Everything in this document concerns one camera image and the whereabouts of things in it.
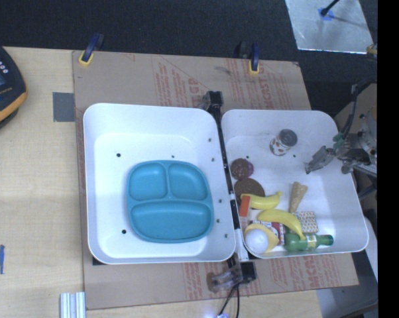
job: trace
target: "black device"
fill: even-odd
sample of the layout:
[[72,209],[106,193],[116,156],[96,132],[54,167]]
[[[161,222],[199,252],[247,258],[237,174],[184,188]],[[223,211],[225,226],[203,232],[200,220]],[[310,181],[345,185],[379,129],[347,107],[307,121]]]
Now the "black device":
[[0,128],[27,98],[26,83],[12,57],[0,46]]

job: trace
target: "table surface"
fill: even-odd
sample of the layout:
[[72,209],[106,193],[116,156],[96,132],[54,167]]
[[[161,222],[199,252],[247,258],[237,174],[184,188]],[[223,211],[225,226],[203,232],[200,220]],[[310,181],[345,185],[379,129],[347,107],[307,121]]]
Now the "table surface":
[[[5,48],[28,98],[0,130],[0,317],[59,317],[61,293],[84,290],[74,122],[52,95],[73,92],[72,51]],[[215,317],[224,299],[87,311],[86,317]],[[236,313],[236,298],[226,312]],[[241,297],[240,317],[321,317],[316,291]]]

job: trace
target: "cardboard sheet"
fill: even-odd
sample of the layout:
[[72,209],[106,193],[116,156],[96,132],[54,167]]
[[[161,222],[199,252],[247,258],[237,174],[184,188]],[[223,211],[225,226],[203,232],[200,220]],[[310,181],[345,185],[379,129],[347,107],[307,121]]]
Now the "cardboard sheet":
[[[227,263],[104,265],[87,244],[83,114],[94,103],[198,107],[207,91],[221,91],[230,109],[310,109],[301,70],[295,62],[260,61],[259,74],[248,60],[155,54],[95,52],[88,67],[73,53],[76,135],[87,309],[104,309],[227,296],[213,293],[207,275]],[[254,260],[258,279],[241,295],[294,292],[357,285],[350,254]]]

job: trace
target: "plastic tray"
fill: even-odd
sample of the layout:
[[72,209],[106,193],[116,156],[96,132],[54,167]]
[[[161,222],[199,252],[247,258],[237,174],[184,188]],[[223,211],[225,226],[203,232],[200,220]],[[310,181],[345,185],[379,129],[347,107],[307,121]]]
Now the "plastic tray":
[[187,162],[154,160],[136,165],[127,178],[126,199],[132,229],[147,241],[194,241],[213,226],[207,179]]
[[[84,114],[87,239],[106,264],[217,262],[231,257],[235,232],[219,136],[204,110],[98,103]],[[129,172],[143,162],[196,166],[209,185],[213,221],[204,237],[152,242],[136,234],[127,207]]]
[[[308,254],[357,252],[369,239],[365,218],[351,174],[341,172],[341,161],[334,159],[326,167],[306,174],[305,163],[321,146],[333,146],[338,133],[333,119],[320,111],[230,110],[222,117],[227,159],[248,158],[266,195],[282,192],[277,209],[288,210],[290,188],[297,181],[308,186],[298,211],[314,211],[319,235],[334,238],[331,246],[315,251],[288,252],[276,246],[259,258],[277,258]],[[292,129],[297,144],[283,156],[274,155],[270,141],[282,129]]]

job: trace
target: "yellow banana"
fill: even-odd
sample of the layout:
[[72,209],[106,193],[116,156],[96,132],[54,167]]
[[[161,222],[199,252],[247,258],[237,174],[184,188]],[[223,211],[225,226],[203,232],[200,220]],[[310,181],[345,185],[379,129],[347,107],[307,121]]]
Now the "yellow banana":
[[264,233],[266,233],[268,245],[264,253],[270,252],[279,243],[279,238],[271,230],[269,230],[263,224],[259,223],[253,223],[248,225],[244,230],[244,237],[247,235],[249,231],[255,229],[262,230]]
[[242,193],[241,199],[244,195],[250,197],[250,207],[253,209],[274,209],[279,204],[282,192],[277,191],[275,194],[269,195],[268,197],[260,197],[259,195]]
[[303,235],[301,230],[300,221],[295,215],[281,209],[267,209],[260,212],[257,215],[257,219],[260,221],[271,221],[273,223],[281,223],[287,226],[291,231],[300,236],[301,240],[305,240],[306,237]]

